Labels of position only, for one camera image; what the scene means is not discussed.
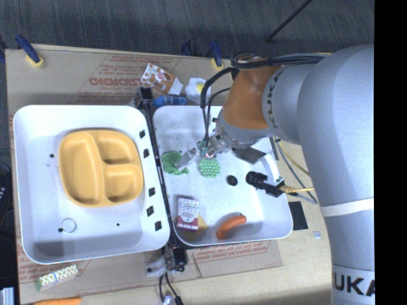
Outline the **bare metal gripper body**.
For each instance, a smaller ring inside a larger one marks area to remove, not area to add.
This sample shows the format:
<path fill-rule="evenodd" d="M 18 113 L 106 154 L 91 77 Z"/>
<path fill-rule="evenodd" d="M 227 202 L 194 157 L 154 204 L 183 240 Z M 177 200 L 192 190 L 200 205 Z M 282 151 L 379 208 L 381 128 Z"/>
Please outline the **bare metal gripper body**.
<path fill-rule="evenodd" d="M 218 154 L 231 151 L 238 158 L 255 158 L 255 143 L 253 130 L 238 130 L 237 132 L 215 132 L 198 145 L 198 156 L 215 158 Z"/>

